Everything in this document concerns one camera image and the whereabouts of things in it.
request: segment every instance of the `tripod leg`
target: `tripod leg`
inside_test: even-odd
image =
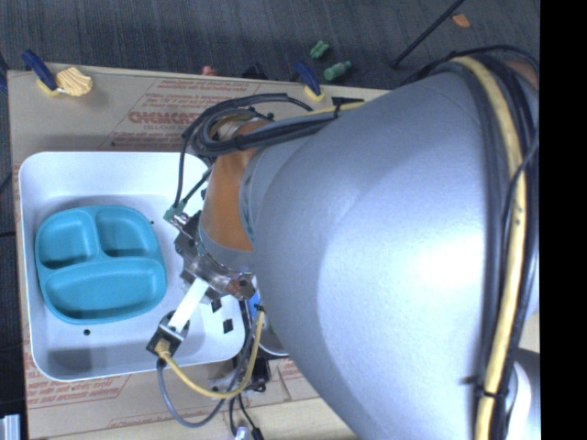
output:
[[[405,59],[411,52],[412,50],[414,50],[417,46],[420,45],[420,43],[426,39],[430,33],[432,31],[434,31],[436,28],[438,28],[438,26],[440,26],[440,24],[447,19],[448,17],[450,17],[453,12],[460,6],[462,5],[462,3],[465,0],[457,0],[454,4],[452,4],[449,9],[447,11],[445,11],[434,23],[432,23],[420,36],[418,36],[416,38],[416,40],[414,42],[412,42],[412,44],[410,44],[405,50],[404,52],[402,52],[399,56],[397,56],[395,59],[393,59],[390,62],[390,65],[392,66],[393,69],[397,69],[400,65],[400,62]]]

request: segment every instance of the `yellow cable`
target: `yellow cable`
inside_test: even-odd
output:
[[[218,398],[218,399],[228,399],[232,398],[233,396],[237,396],[241,391],[247,388],[249,384],[250,377],[253,373],[253,368],[255,367],[255,359],[257,358],[257,352],[259,350],[259,342],[260,342],[260,332],[263,329],[263,320],[265,317],[265,313],[262,310],[259,310],[259,317],[257,319],[257,329],[255,331],[255,341],[253,342],[253,347],[250,352],[250,359],[249,359],[249,366],[247,367],[247,371],[245,372],[245,378],[242,380],[240,385],[235,388],[233,391],[212,391],[202,386],[196,385],[193,381],[191,381],[188,376],[183,372],[175,360],[173,360],[172,354],[169,351],[163,350],[159,353],[159,357],[162,358],[175,372],[175,374],[183,381],[189,388],[192,390],[199,392],[204,396],[209,396],[211,398]]]
[[[473,72],[488,94],[504,140],[507,167],[510,179],[512,179],[523,159],[519,138],[507,101],[491,73],[480,62],[470,57],[458,57],[453,61],[464,65]],[[516,302],[522,277],[524,242],[526,240],[526,175],[523,172],[515,187],[514,200],[515,204],[512,209],[509,231],[509,247],[505,262],[504,293],[499,308],[495,334],[493,335],[487,373],[483,383],[483,389],[489,393],[497,392],[504,373],[507,348],[513,330]],[[475,424],[475,440],[489,438],[494,404],[495,399],[493,397],[481,397]]]
[[[355,101],[353,103],[341,104],[339,110],[340,111],[348,111],[349,109],[355,109],[355,108],[359,107],[360,105],[364,105],[364,104],[365,104],[364,101]],[[306,111],[306,112],[300,114],[300,116],[314,116],[316,114],[332,113],[335,111],[335,109],[337,109],[336,106],[330,106],[330,107],[325,107],[323,109],[316,109],[315,111]]]

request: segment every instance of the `black cable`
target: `black cable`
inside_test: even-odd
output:
[[[2,182],[0,182],[0,192],[4,189],[4,187],[8,184],[8,182],[10,181],[10,178],[12,178],[12,171],[10,171],[6,177],[2,180]]]
[[[254,109],[245,109],[242,107],[229,107],[222,111],[218,111],[217,113],[212,114],[209,116],[205,122],[202,124],[202,127],[198,131],[198,135],[202,135],[202,137],[206,140],[206,142],[211,142],[212,138],[210,134],[212,133],[210,129],[207,129],[206,126],[213,127],[216,122],[224,117],[231,117],[231,116],[244,116],[248,120],[258,117],[258,113]]]
[[[237,427],[235,426],[235,421],[233,418],[233,414],[235,411],[235,400],[237,399],[237,397],[235,396],[234,398],[230,399],[230,402],[228,403],[228,419],[230,420],[230,432],[232,432],[233,436],[237,436]]]
[[[242,395],[239,393],[238,394],[238,403],[240,404],[240,410],[242,411],[243,414],[245,414],[245,417],[247,418],[247,420],[249,421],[250,426],[253,429],[256,429],[257,426],[255,425],[255,423],[253,422],[253,420],[249,417],[249,415],[247,414],[247,410],[245,409],[245,404],[242,401]]]
[[[510,228],[510,219],[512,216],[512,209],[514,207],[514,190],[517,186],[519,178],[521,176],[522,171],[526,173],[526,184],[527,184],[527,196],[526,196],[526,212],[528,214],[528,227],[526,233],[526,241],[525,241],[525,252],[526,258],[523,263],[523,271],[522,271],[522,279],[520,282],[519,287],[519,297],[518,301],[516,302],[515,308],[515,322],[512,328],[512,333],[510,336],[510,342],[507,349],[507,356],[504,364],[504,369],[502,372],[502,378],[500,380],[500,385],[496,394],[496,402],[495,408],[493,409],[492,415],[492,424],[490,426],[490,436],[492,439],[503,439],[506,437],[507,434],[507,413],[505,411],[505,400],[507,394],[507,388],[509,384],[509,380],[511,379],[513,369],[514,369],[514,361],[515,361],[515,352],[519,347],[520,336],[523,331],[524,322],[526,320],[526,310],[529,302],[529,298],[532,291],[532,284],[535,277],[536,267],[537,267],[537,250],[538,250],[538,236],[539,236],[539,224],[538,224],[538,149],[539,149],[539,134],[538,134],[538,126],[537,121],[535,122],[531,110],[527,103],[526,94],[522,89],[521,83],[519,82],[519,74],[514,71],[511,67],[505,65],[500,60],[496,60],[485,55],[485,50],[472,50],[467,51],[468,53],[479,53],[476,59],[481,62],[487,70],[489,70],[492,75],[494,76],[495,80],[498,82],[502,93],[508,103],[508,107],[511,111],[512,118],[515,121],[515,129],[516,134],[520,139],[520,147],[522,149],[523,154],[523,162],[518,168],[514,177],[509,181],[507,190],[505,195],[499,194],[500,198],[500,205],[493,210],[500,211],[500,228],[501,228],[501,236],[499,237],[498,242],[501,243],[500,250],[498,253],[499,256],[499,287],[503,285],[504,279],[504,262],[506,261],[507,256],[507,247],[508,247],[508,237],[509,237],[509,228]],[[463,69],[454,69],[452,65],[445,63],[433,63],[429,67],[429,71],[425,73],[434,74],[437,72],[445,71],[447,68],[450,68],[453,72],[458,72],[459,75],[463,76],[465,72]],[[537,62],[534,60],[533,67],[537,70]],[[470,79],[470,76],[464,76],[465,79]],[[483,100],[482,104],[487,104],[486,96],[481,96],[481,93],[478,90],[478,87],[475,86],[476,83],[471,84],[471,80],[468,80],[468,85],[471,90],[471,95],[475,99],[477,106],[479,106],[480,102],[478,100]],[[495,214],[493,212],[493,222],[495,223]],[[494,300],[494,289],[489,289],[490,300]],[[492,314],[493,310],[487,312],[487,303],[484,305],[485,311],[484,313]],[[494,328],[495,325],[495,317],[492,318],[491,328]],[[483,317],[483,325],[487,325],[488,319]],[[487,335],[488,331],[484,330],[482,335],[482,356],[481,360],[486,359],[486,355],[489,352],[487,347]]]
[[[6,77],[8,76],[9,70],[10,70],[10,67],[6,63],[6,59],[2,55],[2,51],[0,51],[0,77],[3,77],[4,79],[6,79]]]
[[[483,295],[483,312],[482,312],[482,333],[481,348],[477,360],[477,383],[482,384],[485,378],[485,371],[492,351],[493,334],[497,325],[497,315],[499,311],[499,299],[501,294],[500,275],[502,268],[502,228],[501,228],[501,210],[502,197],[504,192],[501,188],[501,178],[505,175],[502,172],[498,158],[501,150],[501,133],[497,124],[495,112],[491,107],[491,102],[487,93],[484,91],[481,82],[477,77],[466,69],[463,65],[456,62],[445,62],[435,67],[430,75],[453,72],[458,75],[467,85],[472,99],[477,107],[480,119],[480,130],[483,135],[483,145],[485,149],[486,167],[485,177],[489,191],[487,193],[488,203],[488,224],[487,224],[487,264],[485,269],[485,286]]]
[[[409,84],[409,83],[413,83],[413,82],[416,82],[416,81],[421,80],[423,78],[426,78],[438,65],[445,63],[447,61],[450,61],[450,59],[453,59],[455,57],[464,57],[467,55],[484,54],[484,53],[491,53],[491,52],[505,52],[505,53],[509,53],[509,54],[514,54],[517,57],[522,58],[523,60],[527,61],[532,66],[532,68],[536,72],[538,80],[539,80],[539,63],[536,60],[536,58],[534,58],[529,52],[522,50],[522,49],[519,49],[515,46],[509,46],[506,44],[498,44],[498,45],[485,46],[485,47],[475,48],[475,49],[466,49],[466,50],[459,50],[459,51],[453,50],[451,53],[449,53],[445,57],[438,59],[438,60],[434,60],[433,62],[428,63],[427,65],[418,69],[416,72],[412,73],[405,80],[400,82],[400,86],[403,86],[403,85]]]
[[[505,394],[507,393],[509,381],[514,372],[515,353],[519,347],[520,339],[526,322],[526,313],[535,278],[537,265],[537,253],[539,248],[539,213],[538,213],[538,151],[539,151],[539,130],[537,121],[535,123],[530,108],[527,104],[526,95],[519,82],[518,74],[512,68],[504,65],[486,55],[477,56],[487,68],[497,77],[504,87],[504,94],[508,95],[511,102],[510,110],[515,120],[515,127],[520,140],[523,161],[518,167],[515,175],[510,181],[508,194],[504,203],[502,217],[504,231],[504,256],[508,249],[508,238],[510,232],[510,221],[512,217],[515,189],[519,183],[522,172],[526,174],[526,210],[527,227],[525,240],[525,254],[522,275],[518,291],[518,299],[515,308],[515,318],[512,326],[510,340],[506,351],[504,369],[500,380],[496,399],[494,415],[492,417],[492,438],[503,439],[507,436],[507,412],[505,405]]]
[[[200,127],[208,118],[215,115],[218,112],[224,111],[226,109],[238,108],[243,106],[251,106],[260,103],[273,103],[273,102],[282,102],[282,103],[292,103],[294,105],[298,105],[302,107],[306,111],[312,111],[313,109],[306,103],[297,100],[295,98],[290,97],[287,93],[264,93],[264,94],[254,94],[252,96],[245,96],[242,98],[234,98],[228,99],[221,103],[215,104],[214,106],[208,107],[204,110],[204,112],[199,115],[190,126],[188,126],[183,131],[183,146],[180,153],[180,161],[179,161],[179,173],[178,173],[178,183],[177,183],[177,192],[175,194],[175,200],[173,202],[173,206],[177,207],[182,198],[182,188],[183,188],[183,164],[185,163],[185,155],[187,153],[187,149],[190,145],[190,141],[192,140],[192,136],[194,132],[197,133],[198,127]]]
[[[270,129],[254,131],[245,136],[238,136],[229,140],[205,142],[198,146],[197,153],[201,156],[214,158],[236,151],[269,147],[278,143],[295,140],[313,135],[333,120],[332,115],[317,116],[308,119],[289,119],[288,123],[281,123]]]
[[[198,191],[198,189],[200,189],[204,183],[206,181],[208,181],[208,178],[210,177],[210,174],[212,173],[212,169],[208,168],[205,173],[202,175],[202,179],[200,181],[198,181],[195,186],[190,190],[190,192],[188,192],[185,197],[183,197],[182,202],[183,203],[187,203],[192,196]]]

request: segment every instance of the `blue clamp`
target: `blue clamp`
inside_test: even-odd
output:
[[[47,88],[51,91],[55,91],[59,89],[59,86],[55,82],[53,78],[53,74],[45,65],[45,62],[40,59],[40,57],[35,54],[31,49],[27,49],[22,53],[22,60],[25,61],[26,65],[30,67],[34,73],[40,78],[40,80],[45,83]]]
[[[2,52],[0,52],[0,92],[8,96],[8,64],[4,60]]]
[[[320,83],[318,82],[318,79],[310,67],[308,67],[301,60],[297,60],[293,65],[293,69],[302,77],[304,83],[308,85],[310,90],[312,90],[316,96],[320,96],[322,94]]]

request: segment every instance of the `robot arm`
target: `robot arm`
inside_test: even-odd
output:
[[[537,91],[481,60],[510,77],[495,84],[522,125],[514,166],[486,84],[458,61],[320,117],[314,135],[216,160],[197,231],[204,254],[256,275],[275,334],[361,438],[539,431],[535,357],[514,363],[510,350],[497,389],[483,383],[512,266],[524,285],[510,347],[537,308]],[[522,256],[508,258],[521,205]]]

